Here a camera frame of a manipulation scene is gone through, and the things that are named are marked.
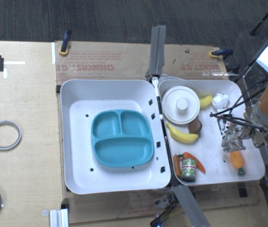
white tray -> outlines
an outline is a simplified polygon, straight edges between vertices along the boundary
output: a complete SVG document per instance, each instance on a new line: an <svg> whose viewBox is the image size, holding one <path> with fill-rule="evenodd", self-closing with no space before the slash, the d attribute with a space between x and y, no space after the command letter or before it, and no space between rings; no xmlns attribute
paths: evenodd
<svg viewBox="0 0 268 227"><path fill-rule="evenodd" d="M117 168L97 161L92 150L92 121L100 112L117 109L135 110L147 118L154 141L154 155L147 163ZM61 111L65 183L73 193L159 189L168 185L171 171L156 93L149 82L70 80L61 87Z"/></svg>
<svg viewBox="0 0 268 227"><path fill-rule="evenodd" d="M159 86L161 98L168 89L175 86L189 87L197 93L199 98L208 94L213 96L217 93L227 94L230 97L228 106L232 106L242 95L240 88L228 80L165 80ZM212 105L200 109L197 119L202 122L202 130L197 141L191 145L185 145L174 140L170 136L168 128L166 128L172 156L187 151L198 158L206 169L206 174L197 170L195 182L188 183L179 178L178 180L185 185L197 186L261 179L265 174L265 166L259 149L254 147L251 139L243 141L246 150L241 150L240 153L244 160L245 175L238 176L238 170L232 166L229 154L225 153L221 147L222 140L217 118L210 117L211 112L216 113L216 109ZM232 111L232 115L243 118L244 112L245 107L241 105ZM175 125L172 122L170 123L177 129L189 133L188 124Z"/></svg>

white tape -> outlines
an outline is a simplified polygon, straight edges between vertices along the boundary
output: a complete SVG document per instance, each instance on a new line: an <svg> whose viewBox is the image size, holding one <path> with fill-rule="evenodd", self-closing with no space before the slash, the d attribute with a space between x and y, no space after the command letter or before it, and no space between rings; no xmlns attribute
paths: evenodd
<svg viewBox="0 0 268 227"><path fill-rule="evenodd" d="M3 69L3 78L4 79L7 79L8 78L8 69L7 68L4 68Z"/></svg>
<svg viewBox="0 0 268 227"><path fill-rule="evenodd" d="M56 64L56 55L55 55L55 43L52 42L52 64Z"/></svg>
<svg viewBox="0 0 268 227"><path fill-rule="evenodd" d="M5 61L5 65L25 65L25 61Z"/></svg>

gray carpet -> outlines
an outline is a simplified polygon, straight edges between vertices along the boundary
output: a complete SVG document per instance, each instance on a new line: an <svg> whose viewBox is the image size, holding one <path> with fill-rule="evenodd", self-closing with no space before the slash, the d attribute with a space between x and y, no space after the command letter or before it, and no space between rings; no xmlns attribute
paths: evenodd
<svg viewBox="0 0 268 227"><path fill-rule="evenodd" d="M268 38L268 0L0 0L0 40L150 43L166 25L166 44L232 49L228 68L244 68Z"/></svg>

metal rod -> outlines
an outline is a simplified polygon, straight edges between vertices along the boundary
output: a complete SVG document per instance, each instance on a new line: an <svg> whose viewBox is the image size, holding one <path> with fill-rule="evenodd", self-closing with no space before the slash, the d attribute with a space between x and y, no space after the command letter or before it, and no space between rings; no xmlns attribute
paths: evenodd
<svg viewBox="0 0 268 227"><path fill-rule="evenodd" d="M241 78L243 78L247 75L247 73L251 70L251 67L257 62L257 59L264 52L264 50L267 48L267 46L268 46L268 39L262 45L262 47L258 50L257 54L253 57L252 61L243 69L243 71L240 73L238 78L234 81L235 83L237 83Z"/></svg>
<svg viewBox="0 0 268 227"><path fill-rule="evenodd" d="M254 36L255 35L255 33L256 33L256 30L261 26L261 24L263 24L263 22L267 19L267 17L268 17L268 13L263 17L263 19L255 26L255 28L253 29L253 30L251 30L250 31L250 34L252 35L252 36Z"/></svg>
<svg viewBox="0 0 268 227"><path fill-rule="evenodd" d="M210 227L204 213L186 185L178 185L172 188L181 207L194 227Z"/></svg>

metal ring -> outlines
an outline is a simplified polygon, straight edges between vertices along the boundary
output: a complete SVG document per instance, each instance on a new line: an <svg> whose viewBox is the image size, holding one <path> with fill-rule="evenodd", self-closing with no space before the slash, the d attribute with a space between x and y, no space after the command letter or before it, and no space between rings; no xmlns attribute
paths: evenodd
<svg viewBox="0 0 268 227"><path fill-rule="evenodd" d="M9 120L0 121L0 126L2 126L2 125L11 125L18 131L18 139L12 145L7 146L7 147L1 147L0 146L1 151L11 150L11 149L15 148L20 143L20 140L21 140L20 127L16 123L14 123L12 121L9 121Z"/></svg>

